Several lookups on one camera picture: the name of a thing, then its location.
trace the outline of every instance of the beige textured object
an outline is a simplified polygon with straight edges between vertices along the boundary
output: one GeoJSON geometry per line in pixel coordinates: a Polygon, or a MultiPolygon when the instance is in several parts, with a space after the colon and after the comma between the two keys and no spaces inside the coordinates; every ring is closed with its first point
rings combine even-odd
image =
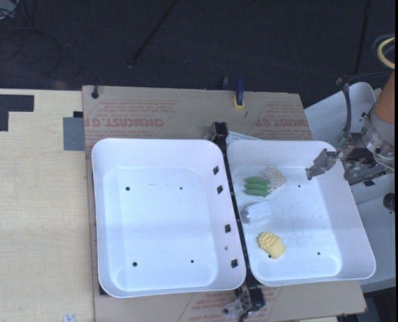
{"type": "Polygon", "coordinates": [[[274,233],[264,231],[260,234],[258,241],[260,248],[274,259],[285,253],[281,238],[274,233]]]}

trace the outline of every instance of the green object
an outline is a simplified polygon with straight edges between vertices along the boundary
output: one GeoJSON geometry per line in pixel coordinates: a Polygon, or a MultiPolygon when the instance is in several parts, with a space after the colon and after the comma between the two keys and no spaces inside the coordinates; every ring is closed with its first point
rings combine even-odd
{"type": "Polygon", "coordinates": [[[262,190],[251,190],[251,189],[247,189],[244,190],[246,195],[249,196],[262,196],[262,197],[266,197],[267,195],[270,195],[269,191],[262,191],[262,190]]]}
{"type": "Polygon", "coordinates": [[[260,176],[251,176],[250,178],[246,178],[245,182],[247,184],[261,184],[269,186],[269,181],[265,178],[261,178],[260,176]]]}
{"type": "Polygon", "coordinates": [[[262,184],[245,184],[245,188],[249,190],[259,190],[268,192],[270,187],[262,184]]]}

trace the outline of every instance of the white tray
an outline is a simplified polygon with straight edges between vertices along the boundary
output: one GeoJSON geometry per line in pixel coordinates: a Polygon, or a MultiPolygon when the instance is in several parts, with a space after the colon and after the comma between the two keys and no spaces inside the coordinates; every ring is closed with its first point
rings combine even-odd
{"type": "Polygon", "coordinates": [[[267,199],[269,219],[243,224],[254,277],[267,286],[369,278],[375,258],[347,181],[342,163],[308,180],[306,168],[323,150],[321,141],[239,140],[227,157],[240,211],[267,199]],[[267,197],[246,195],[244,179],[275,166],[287,182],[267,197]],[[257,242],[259,234],[277,234],[286,252],[269,258],[257,242]]]}
{"type": "Polygon", "coordinates": [[[92,150],[92,166],[98,276],[109,295],[242,285],[245,262],[218,146],[105,139],[92,150]]]}

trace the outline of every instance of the cardboard sheet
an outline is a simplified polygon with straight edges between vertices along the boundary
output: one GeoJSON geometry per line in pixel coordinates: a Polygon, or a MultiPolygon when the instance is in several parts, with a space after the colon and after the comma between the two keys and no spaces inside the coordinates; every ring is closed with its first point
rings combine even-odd
{"type": "MultiPolygon", "coordinates": [[[[202,139],[214,122],[229,131],[263,140],[311,140],[297,94],[244,92],[245,107],[235,109],[232,91],[84,86],[84,138],[90,212],[90,238],[96,322],[229,322],[222,306],[233,291],[164,294],[116,299],[100,291],[90,153],[103,138],[202,139]]],[[[365,301],[357,281],[263,287],[267,304],[248,321],[292,321],[361,313],[365,301]]]]}

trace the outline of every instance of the yellow cable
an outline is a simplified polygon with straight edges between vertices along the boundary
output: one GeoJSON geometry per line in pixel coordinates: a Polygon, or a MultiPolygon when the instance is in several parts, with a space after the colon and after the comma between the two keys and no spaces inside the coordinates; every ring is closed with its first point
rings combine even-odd
{"type": "Polygon", "coordinates": [[[386,58],[382,52],[382,49],[384,48],[384,46],[386,46],[388,43],[391,43],[392,41],[395,42],[395,37],[390,37],[390,38],[387,38],[386,40],[383,40],[378,46],[377,55],[378,55],[379,60],[381,60],[381,62],[383,64],[385,64],[385,66],[395,69],[395,63],[391,62],[388,58],[386,58]]]}

